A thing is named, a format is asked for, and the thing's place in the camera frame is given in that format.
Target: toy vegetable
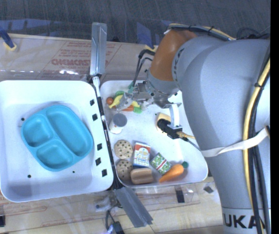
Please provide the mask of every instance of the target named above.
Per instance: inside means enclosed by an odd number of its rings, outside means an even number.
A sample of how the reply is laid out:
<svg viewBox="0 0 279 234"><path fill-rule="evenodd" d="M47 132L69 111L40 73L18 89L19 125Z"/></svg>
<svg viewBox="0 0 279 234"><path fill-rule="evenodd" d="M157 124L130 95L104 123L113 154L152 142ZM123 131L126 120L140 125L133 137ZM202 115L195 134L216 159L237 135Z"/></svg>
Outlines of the toy vegetable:
<svg viewBox="0 0 279 234"><path fill-rule="evenodd" d="M188 167L187 162L183 162L182 164L175 164L173 165L169 171L167 171L160 179L159 182L168 181L174 179L181 175L184 172L184 168Z"/></svg>
<svg viewBox="0 0 279 234"><path fill-rule="evenodd" d="M107 103L108 105L111 105L113 102L114 102L114 99L113 99L112 97L108 97L108 98L106 99L106 103Z"/></svg>

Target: toy carrot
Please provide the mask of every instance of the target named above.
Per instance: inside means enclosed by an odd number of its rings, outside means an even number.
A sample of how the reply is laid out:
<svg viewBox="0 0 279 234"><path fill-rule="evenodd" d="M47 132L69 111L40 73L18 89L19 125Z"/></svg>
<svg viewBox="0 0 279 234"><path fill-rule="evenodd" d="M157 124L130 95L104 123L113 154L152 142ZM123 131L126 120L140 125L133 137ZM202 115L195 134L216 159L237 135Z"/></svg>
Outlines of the toy carrot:
<svg viewBox="0 0 279 234"><path fill-rule="evenodd" d="M171 167L169 171L167 171L160 179L159 182L168 181L174 179L181 175L184 172L184 168L188 167L187 162L183 162L182 164L175 164Z"/></svg>

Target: small cup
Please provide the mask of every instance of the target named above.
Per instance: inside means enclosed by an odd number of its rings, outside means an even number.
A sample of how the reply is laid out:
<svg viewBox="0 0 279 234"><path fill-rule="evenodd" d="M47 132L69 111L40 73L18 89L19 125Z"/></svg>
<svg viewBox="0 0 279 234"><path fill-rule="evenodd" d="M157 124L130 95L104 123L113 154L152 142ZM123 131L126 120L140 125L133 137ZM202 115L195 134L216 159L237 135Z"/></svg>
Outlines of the small cup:
<svg viewBox="0 0 279 234"><path fill-rule="evenodd" d="M117 113L113 116L110 124L109 124L109 131L113 134L119 134L122 132L122 129L128 122L126 116L122 113Z"/></svg>

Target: blue divided plate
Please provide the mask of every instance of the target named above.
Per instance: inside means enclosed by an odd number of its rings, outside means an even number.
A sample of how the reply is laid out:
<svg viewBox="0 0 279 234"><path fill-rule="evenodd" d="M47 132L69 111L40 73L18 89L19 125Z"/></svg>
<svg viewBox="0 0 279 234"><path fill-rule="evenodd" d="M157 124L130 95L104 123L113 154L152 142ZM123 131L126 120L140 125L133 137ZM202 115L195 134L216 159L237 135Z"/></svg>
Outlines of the blue divided plate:
<svg viewBox="0 0 279 234"><path fill-rule="evenodd" d="M50 171L74 165L93 148L93 137L87 127L63 105L31 115L22 125L21 136L33 157Z"/></svg>

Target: orange carrot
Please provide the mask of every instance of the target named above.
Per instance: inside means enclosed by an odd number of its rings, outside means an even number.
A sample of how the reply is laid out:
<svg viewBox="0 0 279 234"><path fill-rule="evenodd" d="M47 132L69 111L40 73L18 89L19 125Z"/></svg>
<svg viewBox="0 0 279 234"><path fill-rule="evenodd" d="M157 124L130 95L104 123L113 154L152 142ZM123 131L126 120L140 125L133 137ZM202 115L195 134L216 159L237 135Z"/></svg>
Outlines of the orange carrot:
<svg viewBox="0 0 279 234"><path fill-rule="evenodd" d="M134 106L133 105L130 105L130 106L128 106L127 108L125 108L125 109L122 109L122 111L129 111L129 112L131 112L131 111L133 111L134 110Z"/></svg>
<svg viewBox="0 0 279 234"><path fill-rule="evenodd" d="M168 181L180 176L184 172L184 168L188 167L187 162L183 162L182 164L173 165L169 171L167 171L160 179L159 182Z"/></svg>

